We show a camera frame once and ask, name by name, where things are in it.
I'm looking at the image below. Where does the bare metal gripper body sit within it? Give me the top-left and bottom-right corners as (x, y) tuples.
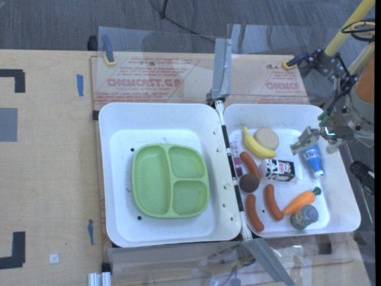
(318, 111), (375, 147)

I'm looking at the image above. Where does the blue and white bottle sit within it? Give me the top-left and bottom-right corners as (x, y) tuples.
(301, 144), (325, 178)

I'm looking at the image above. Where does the black and white milk carton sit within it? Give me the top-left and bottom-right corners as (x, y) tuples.
(261, 158), (296, 182)

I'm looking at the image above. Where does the tan round biscuit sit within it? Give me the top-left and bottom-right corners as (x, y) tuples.
(253, 127), (280, 151)

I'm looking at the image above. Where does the yellow banana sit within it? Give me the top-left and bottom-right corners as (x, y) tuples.
(242, 126), (277, 160)

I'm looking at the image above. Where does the orange-red sausage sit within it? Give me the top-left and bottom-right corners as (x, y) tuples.
(264, 184), (285, 222)
(239, 151), (261, 182)
(245, 194), (265, 233)

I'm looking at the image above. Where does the orange carrot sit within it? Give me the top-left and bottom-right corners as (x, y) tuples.
(282, 186), (323, 216)

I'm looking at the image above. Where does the brown round doughnut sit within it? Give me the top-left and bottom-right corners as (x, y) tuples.
(239, 173), (260, 194)

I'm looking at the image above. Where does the purple and white packet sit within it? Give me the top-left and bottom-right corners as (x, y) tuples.
(229, 140), (243, 177)

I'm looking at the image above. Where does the grey and green can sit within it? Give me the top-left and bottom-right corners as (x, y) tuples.
(290, 204), (320, 231)

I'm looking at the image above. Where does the thin black and white rod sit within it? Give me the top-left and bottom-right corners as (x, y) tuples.
(214, 100), (253, 240)

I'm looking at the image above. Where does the white plastic tray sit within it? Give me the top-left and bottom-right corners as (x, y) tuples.
(223, 103), (362, 240)
(98, 102), (242, 248)

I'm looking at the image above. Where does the green divided plate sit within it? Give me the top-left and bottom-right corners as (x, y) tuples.
(131, 143), (211, 219)

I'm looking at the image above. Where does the brown cardboard board red print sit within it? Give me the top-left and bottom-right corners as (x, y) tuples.
(90, 51), (364, 286)

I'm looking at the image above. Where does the black cylinder on white bracket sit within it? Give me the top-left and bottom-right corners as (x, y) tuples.
(349, 160), (375, 195)

